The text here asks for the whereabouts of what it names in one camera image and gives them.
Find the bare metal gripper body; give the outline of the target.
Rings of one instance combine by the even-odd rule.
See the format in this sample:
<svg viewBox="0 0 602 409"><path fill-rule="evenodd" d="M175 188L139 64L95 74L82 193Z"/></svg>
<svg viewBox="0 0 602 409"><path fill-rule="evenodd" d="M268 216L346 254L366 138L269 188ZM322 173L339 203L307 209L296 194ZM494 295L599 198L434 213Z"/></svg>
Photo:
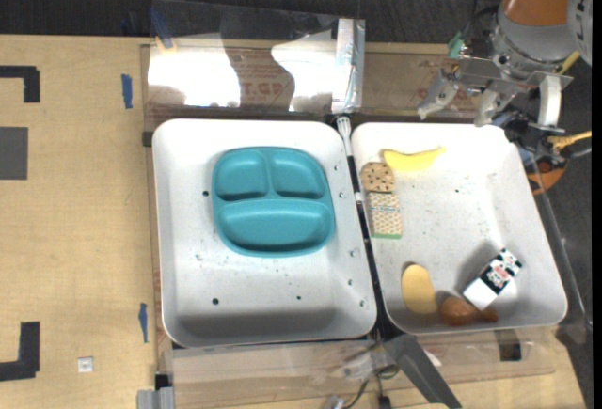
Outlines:
<svg viewBox="0 0 602 409"><path fill-rule="evenodd" d="M464 57L459 61L456 79L466 88L492 89L503 91L526 91L535 89L547 76L557 78L561 89L568 87L573 78L558 74L552 65L530 63L524 60L514 62L508 55L491 58Z"/></svg>

